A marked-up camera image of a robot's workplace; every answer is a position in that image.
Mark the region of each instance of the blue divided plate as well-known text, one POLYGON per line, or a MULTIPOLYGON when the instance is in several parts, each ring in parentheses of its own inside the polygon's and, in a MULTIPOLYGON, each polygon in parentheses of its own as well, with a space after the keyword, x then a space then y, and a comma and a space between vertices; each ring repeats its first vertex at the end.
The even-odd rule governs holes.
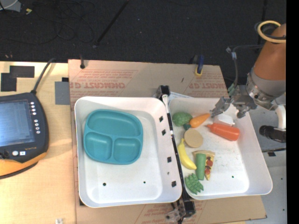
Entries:
POLYGON ((141 154, 142 124, 129 113, 95 110, 87 117, 83 143, 85 152, 95 161, 130 164, 141 154))

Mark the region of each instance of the yellow banana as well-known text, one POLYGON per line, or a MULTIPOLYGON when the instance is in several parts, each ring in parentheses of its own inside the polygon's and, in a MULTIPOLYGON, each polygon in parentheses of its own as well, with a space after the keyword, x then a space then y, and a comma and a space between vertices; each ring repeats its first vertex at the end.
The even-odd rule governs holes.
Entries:
POLYGON ((178 155, 179 155, 179 159, 181 161, 181 163, 187 168, 187 169, 191 169, 191 170, 195 170, 196 169, 196 165, 195 163, 189 158, 189 156, 186 153, 185 150, 185 145, 184 145, 184 140, 185 139, 181 139, 180 144, 178 145, 178 155))

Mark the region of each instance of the yellow cable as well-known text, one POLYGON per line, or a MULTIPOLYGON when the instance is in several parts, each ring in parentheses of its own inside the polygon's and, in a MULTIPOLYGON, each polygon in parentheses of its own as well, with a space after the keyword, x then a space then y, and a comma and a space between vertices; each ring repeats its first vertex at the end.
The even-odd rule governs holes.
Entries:
POLYGON ((280 40, 280 39, 273 39, 273 38, 270 38, 270 37, 267 37, 264 33, 262 33, 261 31, 261 27, 265 24, 274 24, 274 25, 277 25, 280 27, 280 23, 276 22, 276 21, 263 21, 261 22, 258 27, 257 27, 257 32, 258 34, 263 38, 265 39, 266 41, 269 41, 269 42, 274 42, 274 43, 286 43, 286 39, 283 39, 283 40, 280 40))

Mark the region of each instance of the cardboard sheet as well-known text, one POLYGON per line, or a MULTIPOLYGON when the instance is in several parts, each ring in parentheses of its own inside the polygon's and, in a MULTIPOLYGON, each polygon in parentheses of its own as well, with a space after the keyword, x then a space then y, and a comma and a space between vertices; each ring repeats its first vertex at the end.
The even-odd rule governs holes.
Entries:
MULTIPOLYGON (((172 210, 170 203, 98 209, 80 205, 74 105, 83 96, 152 97, 160 85, 168 85, 172 92, 196 98, 228 97, 220 67, 204 65, 202 76, 197 77, 193 64, 85 61, 84 69, 80 64, 80 60, 69 60, 77 223, 168 223, 165 216, 172 210)), ((260 196, 194 202, 196 213, 183 223, 212 224, 266 218, 260 196)))

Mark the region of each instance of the white tray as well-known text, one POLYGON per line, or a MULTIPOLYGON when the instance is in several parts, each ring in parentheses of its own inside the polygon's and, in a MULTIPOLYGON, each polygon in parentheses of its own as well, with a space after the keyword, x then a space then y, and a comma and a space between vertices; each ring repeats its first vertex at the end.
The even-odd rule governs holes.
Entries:
MULTIPOLYGON (((170 102, 170 112, 187 112, 192 116, 209 113, 218 102, 217 98, 175 98, 170 102)), ((189 157, 194 161, 192 152, 195 150, 211 150, 216 153, 214 158, 211 178, 200 181, 204 191, 197 195, 187 189, 188 194, 197 200, 265 195, 272 190, 272 180, 265 163, 256 133, 254 131, 249 114, 238 119, 237 109, 231 105, 224 112, 230 115, 235 127, 240 129, 237 141, 226 140, 212 133, 206 124, 212 124, 213 118, 209 118, 196 128, 204 138, 203 145, 199 148, 185 146, 189 157)), ((184 128, 173 125, 176 144, 178 145, 184 136, 184 128)), ((183 175, 195 173, 182 165, 183 175)))
POLYGON ((89 207, 169 203, 182 184, 164 104, 157 98, 83 97, 75 104, 79 196, 89 207), (93 161, 84 151, 85 121, 92 111, 109 109, 135 115, 143 126, 143 147, 128 165, 93 161))

